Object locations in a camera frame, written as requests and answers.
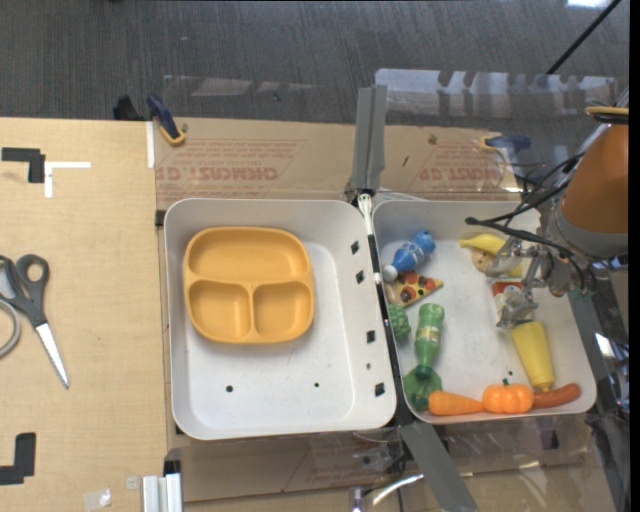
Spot orange divided plate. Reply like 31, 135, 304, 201
182, 225, 316, 345

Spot dark green toy pepper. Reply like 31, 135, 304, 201
402, 367, 444, 412

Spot brown cardboard board red print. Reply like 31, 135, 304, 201
153, 117, 601, 504

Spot white plastic tray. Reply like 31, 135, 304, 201
163, 197, 399, 441
372, 199, 598, 425

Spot orange toy pumpkin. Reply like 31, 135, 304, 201
482, 379, 535, 415

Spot green toy bottle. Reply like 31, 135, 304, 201
413, 302, 446, 380

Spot orange toy carrot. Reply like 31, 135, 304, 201
427, 389, 486, 417

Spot green toy grapes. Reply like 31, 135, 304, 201
387, 303, 412, 343

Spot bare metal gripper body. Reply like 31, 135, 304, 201
519, 219, 577, 300

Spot yellow toy squeeze bottle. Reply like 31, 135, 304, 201
510, 319, 556, 393

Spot red-brown toy sausage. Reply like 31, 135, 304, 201
532, 382, 582, 410

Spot blue toy bottle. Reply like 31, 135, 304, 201
382, 229, 437, 282

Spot yellow banana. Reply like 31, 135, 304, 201
458, 233, 524, 279

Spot red and white toy carton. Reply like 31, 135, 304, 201
491, 279, 524, 312

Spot toy pizza slice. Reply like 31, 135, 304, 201
384, 270, 445, 309

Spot grey handled scissors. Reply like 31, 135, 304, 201
0, 253, 70, 390

